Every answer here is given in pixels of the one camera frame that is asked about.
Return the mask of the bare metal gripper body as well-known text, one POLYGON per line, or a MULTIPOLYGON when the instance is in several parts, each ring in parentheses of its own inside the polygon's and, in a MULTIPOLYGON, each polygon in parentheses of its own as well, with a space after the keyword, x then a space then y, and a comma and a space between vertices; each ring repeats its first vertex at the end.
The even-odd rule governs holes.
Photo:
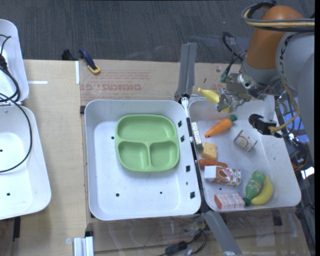
POLYGON ((226 93, 234 98, 251 100, 258 99, 266 87, 247 74, 231 73, 226 80, 226 93))

